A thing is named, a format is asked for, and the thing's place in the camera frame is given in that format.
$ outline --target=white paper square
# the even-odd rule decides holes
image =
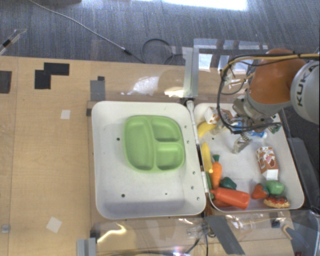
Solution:
[[[71,110],[62,110],[61,119],[70,119]]]
[[[46,225],[46,228],[54,233],[58,233],[58,230],[60,229],[61,224],[62,224],[62,221],[56,219],[55,217],[51,217],[48,224]]]

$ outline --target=gray carpet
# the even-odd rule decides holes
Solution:
[[[141,58],[143,43],[166,40],[181,53],[195,38],[267,43],[296,52],[314,52],[319,46],[318,0],[248,0],[247,10],[234,11],[171,4],[162,0],[35,0],[70,16]],[[10,56],[139,63],[109,42],[74,22],[27,0],[0,0],[0,42],[14,29],[27,29],[6,53]],[[145,60],[162,64],[168,52],[151,42]],[[173,65],[184,65],[176,57]],[[292,137],[301,138],[319,179],[319,126],[285,111]]]

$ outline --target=wooden table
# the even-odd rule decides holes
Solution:
[[[44,62],[70,64],[69,76],[53,75],[51,89],[35,89],[35,70],[43,70]],[[10,93],[0,94],[0,225],[11,228],[0,234],[0,255],[76,255],[77,239],[89,237],[95,207],[90,198],[86,116],[90,81],[105,77],[107,100],[176,102],[163,92],[183,86],[184,67],[2,56],[0,70],[12,71]],[[157,82],[153,96],[134,94],[135,86],[148,79]],[[217,70],[201,71],[197,101],[214,101],[218,88],[213,85],[219,81]],[[70,111],[69,119],[61,119],[63,110]],[[62,222],[58,232],[46,228],[51,217]],[[161,232],[172,234],[168,237],[179,245],[183,237],[168,222],[159,223],[165,231]],[[277,255],[279,248],[281,255],[291,255],[290,241],[282,231],[267,227],[241,238],[247,255],[257,255],[257,248],[259,255]],[[136,236],[128,228],[124,239],[115,236],[98,244],[99,255],[124,244],[128,248],[148,244],[137,242]],[[272,246],[265,247],[264,239]],[[225,255],[216,238],[209,243],[211,252]],[[193,255],[204,255],[203,245]]]

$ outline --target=chocolate milk carton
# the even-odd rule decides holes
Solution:
[[[255,153],[261,174],[268,181],[277,181],[279,167],[273,148],[271,146],[261,146]]]

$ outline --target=green plate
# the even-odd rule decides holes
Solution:
[[[124,155],[137,171],[176,170],[185,162],[185,146],[179,125],[171,118],[136,115],[123,130]]]

